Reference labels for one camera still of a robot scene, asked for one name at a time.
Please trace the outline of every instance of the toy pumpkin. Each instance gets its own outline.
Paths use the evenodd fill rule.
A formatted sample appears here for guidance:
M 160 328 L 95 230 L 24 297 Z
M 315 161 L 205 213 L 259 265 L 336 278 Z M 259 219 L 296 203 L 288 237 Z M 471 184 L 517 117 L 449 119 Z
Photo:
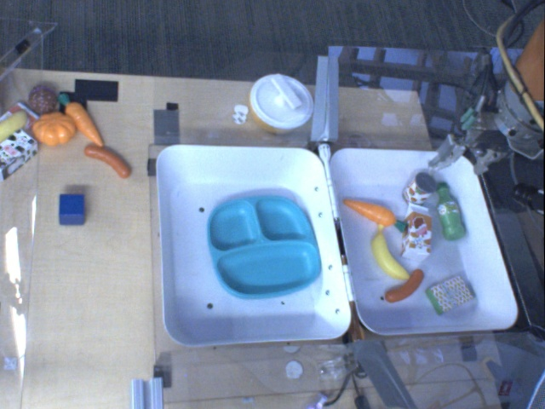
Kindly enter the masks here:
M 62 112 L 46 113 L 32 125 L 36 139 L 47 146 L 65 144 L 76 134 L 72 117 Z

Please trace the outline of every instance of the toy bottle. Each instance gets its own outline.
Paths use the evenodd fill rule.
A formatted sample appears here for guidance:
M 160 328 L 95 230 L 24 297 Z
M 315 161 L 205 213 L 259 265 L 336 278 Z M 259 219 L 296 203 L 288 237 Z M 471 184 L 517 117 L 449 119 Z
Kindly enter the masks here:
M 449 185 L 441 182 L 437 186 L 437 194 L 439 195 L 437 211 L 443 227 L 443 236 L 449 241 L 461 238 L 466 234 L 466 229 L 462 225 L 460 206 L 450 195 Z

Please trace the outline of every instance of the hot dog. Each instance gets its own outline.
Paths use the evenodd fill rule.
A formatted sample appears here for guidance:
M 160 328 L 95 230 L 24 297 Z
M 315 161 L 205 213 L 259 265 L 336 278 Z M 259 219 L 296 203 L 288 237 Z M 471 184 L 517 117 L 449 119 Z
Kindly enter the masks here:
M 106 162 L 118 173 L 119 177 L 125 179 L 130 176 L 130 167 L 116 153 L 108 150 L 106 147 L 89 144 L 86 146 L 84 152 L 85 156 Z
M 393 288 L 392 290 L 388 291 L 384 298 L 390 303 L 400 302 L 416 291 L 423 280 L 424 272 L 421 269 L 416 269 L 412 272 L 409 279 L 404 284 L 398 288 Z

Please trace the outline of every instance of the white round container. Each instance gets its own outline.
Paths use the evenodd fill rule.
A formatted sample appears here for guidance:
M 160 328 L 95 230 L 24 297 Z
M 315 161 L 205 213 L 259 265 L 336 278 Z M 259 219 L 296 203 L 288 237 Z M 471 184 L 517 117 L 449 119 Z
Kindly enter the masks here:
M 270 74 L 255 82 L 250 91 L 250 115 L 273 133 L 301 127 L 313 115 L 313 109 L 308 89 L 289 76 Z

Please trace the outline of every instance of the blue block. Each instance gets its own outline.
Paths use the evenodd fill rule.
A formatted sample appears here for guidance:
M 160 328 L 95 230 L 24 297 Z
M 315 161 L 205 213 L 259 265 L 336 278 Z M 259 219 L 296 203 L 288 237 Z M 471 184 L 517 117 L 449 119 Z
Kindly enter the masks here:
M 85 223 L 85 196 L 83 194 L 60 195 L 59 223 L 64 226 L 81 226 Z

